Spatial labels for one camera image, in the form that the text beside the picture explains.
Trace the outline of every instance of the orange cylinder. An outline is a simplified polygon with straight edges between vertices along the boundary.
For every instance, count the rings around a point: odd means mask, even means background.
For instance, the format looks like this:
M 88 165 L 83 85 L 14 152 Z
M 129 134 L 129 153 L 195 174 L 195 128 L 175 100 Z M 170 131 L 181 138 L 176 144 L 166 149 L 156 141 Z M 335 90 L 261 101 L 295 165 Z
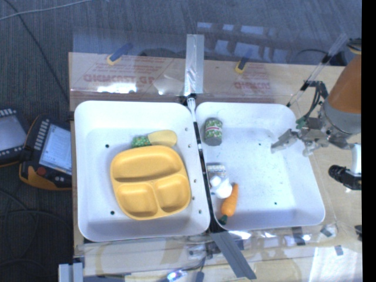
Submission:
M 337 110 L 361 114 L 361 54 L 356 55 L 342 71 L 328 96 L 328 103 Z

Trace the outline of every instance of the white cable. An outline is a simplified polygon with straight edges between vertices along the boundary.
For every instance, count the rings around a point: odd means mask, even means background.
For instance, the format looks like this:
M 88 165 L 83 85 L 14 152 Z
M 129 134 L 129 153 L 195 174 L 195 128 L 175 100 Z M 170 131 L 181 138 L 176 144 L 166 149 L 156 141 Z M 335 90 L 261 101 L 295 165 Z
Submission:
M 18 15 L 32 14 L 32 13 L 35 13 L 35 12 L 51 11 L 53 9 L 69 7 L 69 6 L 72 6 L 72 5 L 81 4 L 81 3 L 90 2 L 90 1 L 95 1 L 95 0 L 81 0 L 81 1 L 73 2 L 73 3 L 69 3 L 69 4 L 64 4 L 64 5 L 50 7 L 50 8 L 34 9 L 34 10 L 31 10 L 31 11 L 17 12 L 15 14 L 12 14 L 12 15 L 9 15 L 9 16 L 4 16 L 4 17 L 0 18 L 0 21 L 6 20 L 6 19 L 12 18 L 14 16 L 18 16 Z

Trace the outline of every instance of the can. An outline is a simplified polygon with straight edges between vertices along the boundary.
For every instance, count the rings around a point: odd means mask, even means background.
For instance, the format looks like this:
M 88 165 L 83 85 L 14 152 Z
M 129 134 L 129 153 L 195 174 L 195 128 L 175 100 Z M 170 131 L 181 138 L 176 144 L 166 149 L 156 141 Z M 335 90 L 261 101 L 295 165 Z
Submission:
M 210 146 L 218 146 L 222 143 L 222 122 L 217 118 L 209 118 L 205 121 L 204 142 Z

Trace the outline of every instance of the clear plastic sheet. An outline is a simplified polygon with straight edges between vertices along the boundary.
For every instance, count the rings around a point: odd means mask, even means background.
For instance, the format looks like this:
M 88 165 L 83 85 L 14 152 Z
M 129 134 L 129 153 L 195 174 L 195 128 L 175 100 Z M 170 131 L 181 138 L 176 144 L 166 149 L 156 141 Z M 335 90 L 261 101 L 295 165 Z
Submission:
M 197 91 L 194 83 L 190 85 L 190 91 L 194 89 L 193 92 L 197 93 L 197 104 L 211 101 L 285 105 L 322 57 L 314 55 L 312 59 L 302 61 L 305 50 L 313 45 L 312 40 L 303 34 L 212 23 L 200 23 L 197 30 L 204 36 L 203 86 Z M 131 43 L 131 48 L 116 63 L 110 64 L 108 57 L 128 43 Z M 187 64 L 192 64 L 192 60 L 188 62 L 186 59 L 187 43 L 186 36 L 78 31 L 74 51 L 69 55 L 71 111 L 74 112 L 77 105 L 86 100 L 184 103 L 189 94 L 185 87 Z M 328 50 L 331 44 L 330 37 L 323 36 L 315 47 Z M 247 57 L 245 70 L 238 73 L 235 68 L 243 57 Z M 322 78 L 330 90 L 342 69 L 328 66 L 318 78 Z M 306 92 L 305 98 L 291 107 L 297 118 L 310 107 L 313 91 Z M 360 135 L 356 135 L 354 141 L 360 142 Z M 334 259 L 343 252 L 348 256 L 355 255 L 353 278 L 361 277 L 361 242 L 354 228 L 361 225 L 361 193 L 346 189 L 325 171 L 333 162 L 349 166 L 349 154 L 335 147 L 326 147 L 309 157 L 325 205 L 325 218 L 321 224 L 230 232 L 258 280 L 317 281 L 326 277 L 328 269 L 325 264 L 329 263 L 328 260 L 322 263 L 317 255 L 326 254 Z M 73 195 L 76 195 L 76 182 L 73 181 Z M 158 281 L 173 270 L 197 272 L 205 260 L 204 268 L 209 272 L 226 268 L 223 280 L 217 278 L 215 281 L 236 279 L 226 265 L 226 259 L 205 233 L 193 237 L 90 243 L 80 235 L 76 226 L 75 257 L 85 261 L 84 273 L 87 276 L 132 273 L 135 278 L 139 274 L 147 281 Z M 281 264 L 289 268 L 290 273 L 280 277 L 271 274 L 266 279 L 265 272 L 270 271 L 266 264 L 272 263 L 264 261 Z

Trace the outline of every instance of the carrot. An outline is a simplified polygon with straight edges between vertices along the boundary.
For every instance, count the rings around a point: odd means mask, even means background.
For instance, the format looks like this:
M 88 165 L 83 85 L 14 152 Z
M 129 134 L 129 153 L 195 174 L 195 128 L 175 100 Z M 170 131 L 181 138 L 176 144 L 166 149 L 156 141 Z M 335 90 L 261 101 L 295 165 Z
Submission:
M 239 185 L 235 183 L 233 185 L 233 190 L 231 191 L 231 195 L 224 200 L 221 206 L 221 213 L 223 215 L 221 219 L 219 220 L 221 224 L 225 225 L 227 222 L 227 218 L 234 215 L 238 195 L 239 195 Z

